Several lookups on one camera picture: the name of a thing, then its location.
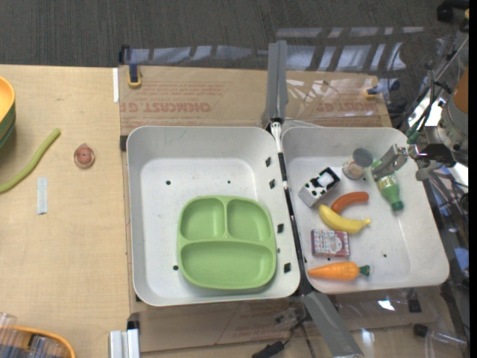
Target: carrot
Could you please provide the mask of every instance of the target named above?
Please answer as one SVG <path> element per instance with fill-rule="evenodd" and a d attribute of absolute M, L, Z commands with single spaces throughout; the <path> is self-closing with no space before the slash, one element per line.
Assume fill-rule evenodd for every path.
<path fill-rule="evenodd" d="M 336 280 L 354 280 L 360 273 L 369 276 L 370 266 L 358 266 L 352 261 L 343 261 L 308 270 L 310 276 Z"/>
<path fill-rule="evenodd" d="M 336 213 L 340 213 L 346 206 L 349 206 L 352 203 L 363 203 L 369 198 L 370 196 L 367 194 L 367 192 L 350 192 L 336 199 L 331 205 L 331 209 Z"/>

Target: banana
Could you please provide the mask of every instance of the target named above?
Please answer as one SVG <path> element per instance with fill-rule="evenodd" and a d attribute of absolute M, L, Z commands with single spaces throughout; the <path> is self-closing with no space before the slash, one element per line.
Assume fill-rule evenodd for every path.
<path fill-rule="evenodd" d="M 360 231 L 365 225 L 371 223 L 371 219 L 357 220 L 357 219 L 348 219 L 344 218 L 341 215 L 338 215 L 328 206 L 321 204 L 318 208 L 321 218 L 328 227 L 333 230 L 342 230 L 348 233 L 356 233 Z"/>

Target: stacked bowl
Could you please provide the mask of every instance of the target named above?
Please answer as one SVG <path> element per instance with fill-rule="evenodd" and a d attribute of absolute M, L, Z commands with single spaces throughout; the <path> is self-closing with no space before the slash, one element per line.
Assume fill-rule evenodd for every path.
<path fill-rule="evenodd" d="M 15 91 L 11 84 L 0 76 L 0 148 L 15 126 Z"/>

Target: wooden table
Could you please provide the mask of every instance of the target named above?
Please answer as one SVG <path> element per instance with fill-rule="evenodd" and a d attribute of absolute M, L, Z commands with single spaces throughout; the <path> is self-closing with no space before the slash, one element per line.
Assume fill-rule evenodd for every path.
<path fill-rule="evenodd" d="M 1 65 L 16 91 L 16 130 L 0 149 L 0 183 L 30 160 L 55 129 L 61 135 L 20 184 L 0 194 L 0 312 L 18 324 L 49 330 L 70 341 L 79 358 L 108 356 L 111 330 L 130 315 L 119 104 L 113 70 Z M 79 169 L 75 149 L 87 143 L 96 160 Z M 48 178 L 48 212 L 37 215 L 37 178 Z M 446 305 L 431 288 L 435 309 Z M 353 332 L 366 357 L 424 357 L 409 327 Z M 319 336 L 319 357 L 330 357 Z M 147 357 L 250 357 L 265 342 L 164 351 Z M 281 357 L 307 357 L 297 337 Z M 460 357 L 456 351 L 436 357 Z"/>

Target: green plate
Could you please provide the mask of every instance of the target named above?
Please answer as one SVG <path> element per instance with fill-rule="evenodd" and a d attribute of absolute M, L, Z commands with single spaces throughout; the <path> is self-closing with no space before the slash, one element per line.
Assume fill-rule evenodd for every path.
<path fill-rule="evenodd" d="M 270 213 L 235 196 L 202 196 L 180 213 L 179 268 L 196 286 L 252 289 L 275 274 L 277 254 Z"/>

